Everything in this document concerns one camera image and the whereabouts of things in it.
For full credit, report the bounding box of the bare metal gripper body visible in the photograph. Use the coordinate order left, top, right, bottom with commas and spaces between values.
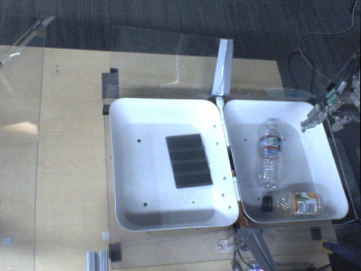
324, 75, 361, 119

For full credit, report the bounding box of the clear bottle with blue label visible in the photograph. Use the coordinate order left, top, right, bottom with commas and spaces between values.
254, 117, 284, 190

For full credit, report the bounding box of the white plastic tray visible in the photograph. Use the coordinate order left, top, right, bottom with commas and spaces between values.
109, 97, 240, 233
223, 99, 350, 224

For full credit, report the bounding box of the clear bottle with orange label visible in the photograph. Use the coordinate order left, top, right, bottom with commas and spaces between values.
261, 191, 323, 218

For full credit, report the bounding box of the black ribbed rectangular pad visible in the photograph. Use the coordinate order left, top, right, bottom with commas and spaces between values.
165, 133, 214, 190

